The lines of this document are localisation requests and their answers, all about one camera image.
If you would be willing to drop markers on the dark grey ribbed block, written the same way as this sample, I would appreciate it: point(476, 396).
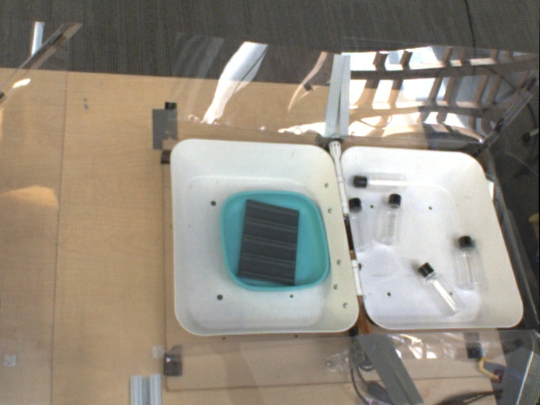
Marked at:
point(268, 243)

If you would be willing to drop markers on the teal plate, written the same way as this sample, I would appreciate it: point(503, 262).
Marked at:
point(312, 234)

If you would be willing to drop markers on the thin black and white rod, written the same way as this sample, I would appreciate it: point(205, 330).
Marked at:
point(341, 184)

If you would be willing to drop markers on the white plastic tray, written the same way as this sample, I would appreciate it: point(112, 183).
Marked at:
point(464, 184)
point(198, 243)

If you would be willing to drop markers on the clear bottle with black cap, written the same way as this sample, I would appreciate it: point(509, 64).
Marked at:
point(441, 289)
point(357, 222)
point(379, 181)
point(468, 264)
point(390, 222)

